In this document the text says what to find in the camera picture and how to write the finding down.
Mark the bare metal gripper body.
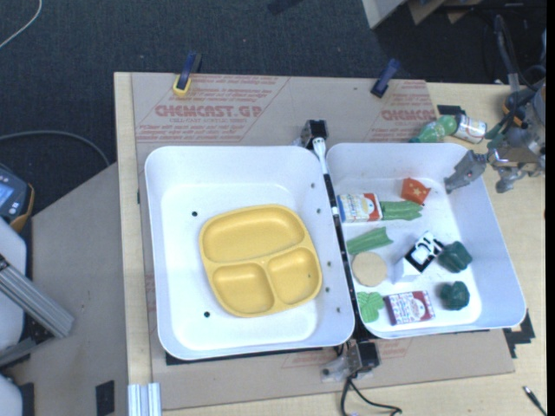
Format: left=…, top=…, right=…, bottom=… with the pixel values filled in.
left=486, top=126, right=546, bottom=179

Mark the small white can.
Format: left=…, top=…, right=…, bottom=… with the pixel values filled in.
left=453, top=113, right=489, bottom=145

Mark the white plastic tray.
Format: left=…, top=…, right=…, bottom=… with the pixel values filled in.
left=144, top=145, right=356, bottom=361
left=324, top=142, right=528, bottom=340

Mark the green plastic bottle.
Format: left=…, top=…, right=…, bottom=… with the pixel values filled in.
left=408, top=114, right=460, bottom=145

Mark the orange packet with yellow stars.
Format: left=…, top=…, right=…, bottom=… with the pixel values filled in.
left=400, top=177, right=433, bottom=207

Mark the green toy okra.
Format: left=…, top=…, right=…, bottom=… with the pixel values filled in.
left=345, top=226, right=395, bottom=257
left=379, top=199, right=424, bottom=223

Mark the dark green toy pepper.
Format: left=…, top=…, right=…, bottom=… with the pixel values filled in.
left=437, top=240, right=473, bottom=273
left=440, top=280, right=472, bottom=312

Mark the black and white carton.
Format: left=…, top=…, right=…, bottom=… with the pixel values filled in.
left=392, top=231, right=446, bottom=284

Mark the white carton blue orange print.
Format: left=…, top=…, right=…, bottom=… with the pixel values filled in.
left=336, top=192, right=384, bottom=224

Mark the tan round biscuit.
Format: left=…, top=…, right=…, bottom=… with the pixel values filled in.
left=350, top=251, right=389, bottom=288

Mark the thin black and white rod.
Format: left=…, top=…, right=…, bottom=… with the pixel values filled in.
left=312, top=137, right=362, bottom=342

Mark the red and white carton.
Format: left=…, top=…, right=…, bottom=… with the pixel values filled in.
left=382, top=289, right=437, bottom=327

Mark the light green toy lettuce leaf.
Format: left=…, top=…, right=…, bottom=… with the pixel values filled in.
left=356, top=291, right=387, bottom=324

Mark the brown cardboard board red print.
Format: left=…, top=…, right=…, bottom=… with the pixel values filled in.
left=129, top=72, right=517, bottom=411

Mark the yellow divided plate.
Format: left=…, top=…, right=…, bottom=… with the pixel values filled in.
left=198, top=204, right=323, bottom=319

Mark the black block with thin wires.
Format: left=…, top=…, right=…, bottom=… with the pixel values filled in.
left=297, top=119, right=330, bottom=147
left=320, top=340, right=382, bottom=383

